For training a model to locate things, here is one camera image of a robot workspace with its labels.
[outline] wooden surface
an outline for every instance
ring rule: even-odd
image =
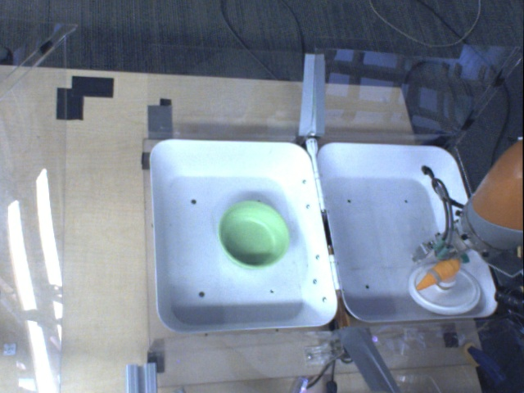
[[[47,95],[52,109],[56,83],[43,76],[55,72],[38,69],[35,74],[35,92]],[[124,391],[126,364],[144,364],[154,341],[167,348],[170,362],[178,365],[159,375],[166,386],[162,393],[182,384],[187,393],[287,393],[290,377],[315,374],[321,366],[308,364],[304,352],[318,342],[315,333],[178,336],[162,327],[148,300],[151,273],[148,278],[144,231],[148,213],[141,154],[148,105],[158,105],[161,97],[172,100],[175,133],[202,133],[219,124],[223,136],[239,130],[252,136],[255,129],[263,138],[277,125],[280,135],[292,136],[298,126],[300,84],[68,71],[69,84],[72,75],[115,78],[115,95],[85,98],[84,120],[66,125],[61,391]],[[407,114],[396,102],[381,114],[373,105],[373,122],[365,120],[363,110],[352,114],[342,95],[356,91],[347,87],[327,92],[327,107],[337,110],[339,128],[410,130]],[[399,99],[398,94],[391,97]],[[388,100],[382,97],[378,103]],[[474,337],[471,323],[465,324],[470,326],[463,332]],[[461,391],[480,391],[474,368],[457,348],[436,346],[411,356],[384,352],[394,374],[422,371],[434,376],[442,391],[457,391],[454,378],[462,383]],[[0,359],[0,371],[9,365]],[[353,364],[337,371],[344,373],[337,377],[339,391],[366,391]],[[261,380],[267,377],[274,379]]]

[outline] yellow object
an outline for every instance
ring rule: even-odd
[[[423,290],[440,281],[450,279],[454,277],[460,270],[460,260],[449,259],[442,260],[436,264],[430,271],[424,276],[423,279],[417,284],[417,290]]]

